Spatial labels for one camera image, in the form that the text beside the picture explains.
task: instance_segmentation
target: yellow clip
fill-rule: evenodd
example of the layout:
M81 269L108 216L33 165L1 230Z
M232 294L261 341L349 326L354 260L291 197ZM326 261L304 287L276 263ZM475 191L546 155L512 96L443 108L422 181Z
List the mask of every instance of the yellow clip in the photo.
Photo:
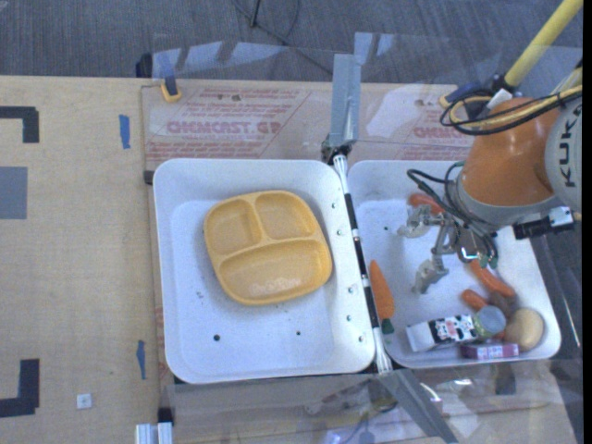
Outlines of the yellow clip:
M171 93L168 91L167 84L164 81L160 84L160 90L163 93L163 97L165 97L165 100L170 104L177 102L182 96L179 86L175 84L175 87L177 89L177 93L171 95Z

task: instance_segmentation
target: orange carrot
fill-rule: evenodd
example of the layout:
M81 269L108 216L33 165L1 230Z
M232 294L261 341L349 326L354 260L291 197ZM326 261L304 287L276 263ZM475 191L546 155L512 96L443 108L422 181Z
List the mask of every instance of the orange carrot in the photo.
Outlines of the orange carrot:
M408 202L409 202L409 205L411 205L413 207L417 207L418 205L422 205L422 204L427 204L431 207L430 212L435 215L441 214L442 212L444 212L444 209L442 209L438 205L438 203L436 203L436 201L434 201L427 194L422 194L421 192L415 192L411 196L409 196Z
M481 308L487 306L487 300L479 293L473 290L464 290L461 293L461 298L475 311L481 310Z
M376 312L382 321L395 314L395 300L390 292L389 284L375 260L370 262L370 285L376 302Z
M479 281L483 283L489 291L497 291L506 298L513 298L516 296L516 291L511 286L508 286L501 279L496 277L487 268L482 268L477 260L473 260L470 264L471 270Z

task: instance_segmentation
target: white tray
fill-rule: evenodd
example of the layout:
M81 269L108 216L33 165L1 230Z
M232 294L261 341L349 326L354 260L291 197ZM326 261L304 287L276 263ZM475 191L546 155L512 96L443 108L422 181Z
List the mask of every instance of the white tray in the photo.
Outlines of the white tray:
M405 327L410 324L447 315L470 313L460 299L461 292L471 288L487 296L476 282L468 266L456 255L445 255L447 276L431 285L427 294L411 291L418 266L431 256L437 228L417 239L397 235L399 226L407 220L407 199L418 192L407 177L409 168L425 171L442 178L450 162L441 161L363 161L351 167L348 180L357 215L364 258L369 264L376 260L393 293L396 312L392 319L393 335L387 335L388 354L408 368L427 368L482 364L483 361L461 358L456 348L427 352L413 352L407 340ZM561 345L561 332L549 300L537 260L528 240L515 240L512 228L505 228L497 237L499 265L502 279L512 285L521 305L539 311L545 320L545 333L533 350L508 360L546 359L554 355Z
M319 290L267 306L221 289L204 244L206 212L228 197L286 190L324 231L333 273ZM375 343L339 177L316 161L174 159L154 173L166 360L188 383L354 373Z

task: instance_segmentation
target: gray square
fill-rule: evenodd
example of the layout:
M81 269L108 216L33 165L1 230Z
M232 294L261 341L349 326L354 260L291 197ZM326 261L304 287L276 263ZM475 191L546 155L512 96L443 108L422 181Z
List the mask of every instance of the gray square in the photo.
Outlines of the gray square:
M0 219L27 218L27 168L0 166Z

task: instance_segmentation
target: wooden surface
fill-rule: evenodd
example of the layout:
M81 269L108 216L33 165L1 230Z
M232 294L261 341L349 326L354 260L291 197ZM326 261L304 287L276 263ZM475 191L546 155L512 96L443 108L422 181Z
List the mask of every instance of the wooden surface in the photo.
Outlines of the wooden surface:
M137 424L156 422L160 389L170 374L158 360L162 310L150 188L142 178L146 83L0 78L0 105L35 106L41 120L40 142L25 144L20 121L0 119L0 166L28 169L27 218L0 219L0 400L18 394L19 361L36 358L41 364L40 406L32 415L0 418L2 444L132 442ZM328 97L327 86L321 89L311 92ZM378 101L389 93L381 91ZM129 149L120 138L121 115L129 117ZM327 115L311 111L302 119L322 122ZM139 341L145 379L136 356ZM533 373L545 365L533 366L526 367L520 386L549 392L530 404L498 406L495 413L496 403L458 413L451 424L462 442L509 442L514 436L513 442L547 436L574 442L557 384L550 374ZM82 393L92 394L91 409L77 410ZM216 393L209 396L215 400ZM197 423L185 423L195 440ZM415 438L414 426L385 423L380 436L388 439L377 442ZM323 442L327 435L286 432L278 440L274 428L272 438L253 440L234 429L220 439Z

